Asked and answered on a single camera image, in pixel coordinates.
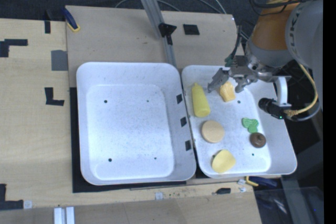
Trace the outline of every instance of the black connector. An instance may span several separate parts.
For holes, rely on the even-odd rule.
[[[260,109],[264,110],[266,113],[270,114],[271,116],[277,119],[282,120],[287,117],[284,110],[288,109],[289,106],[278,106],[275,104],[274,99],[261,98],[259,100],[258,105]]]

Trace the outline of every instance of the yellow bottle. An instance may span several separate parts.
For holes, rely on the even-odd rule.
[[[203,88],[197,83],[191,89],[194,113],[196,117],[203,118],[210,114],[210,106],[206,100]]]

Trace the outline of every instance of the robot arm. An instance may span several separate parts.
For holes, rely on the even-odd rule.
[[[323,0],[269,0],[266,4],[250,0],[250,3],[253,8],[264,9],[247,41],[245,54],[232,53],[226,59],[230,69],[220,68],[208,84],[208,91],[220,87],[229,77],[236,80],[237,93],[259,79],[275,83],[278,100],[262,98],[259,107],[279,119],[291,118],[304,110],[290,110],[286,84],[290,77],[277,73],[294,59],[308,78],[310,75],[304,67],[312,70],[315,82],[309,79],[316,90],[313,102],[319,96],[323,109]]]

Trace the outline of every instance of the brown round object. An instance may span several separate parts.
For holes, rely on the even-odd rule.
[[[206,121],[202,125],[201,133],[209,143],[217,143],[223,139],[225,131],[219,122]]]
[[[260,148],[265,146],[266,144],[266,138],[261,133],[253,133],[250,135],[250,142],[252,146]]]

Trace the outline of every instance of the white tray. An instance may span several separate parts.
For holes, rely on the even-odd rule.
[[[263,97],[276,99],[273,84],[259,80],[245,86],[241,93],[235,93],[235,100],[224,102],[218,91],[207,92],[207,84],[219,68],[188,66],[182,71],[185,100],[200,169],[211,178],[293,173],[297,160],[285,122],[275,119],[258,107],[258,102]],[[229,81],[234,86],[237,85],[234,79],[230,78]],[[210,115],[204,118],[196,117],[193,111],[191,88],[195,82],[203,87],[211,109]],[[251,145],[250,133],[242,126],[242,118],[256,119],[259,122],[258,132],[264,134],[267,140],[264,147],[255,148]],[[201,127],[207,120],[217,121],[224,127],[225,136],[220,142],[212,144],[203,139]],[[222,149],[233,154],[236,164],[219,174],[213,171],[211,163],[213,155]]]
[[[77,70],[80,167],[94,185],[187,180],[196,170],[179,72],[166,63]]]

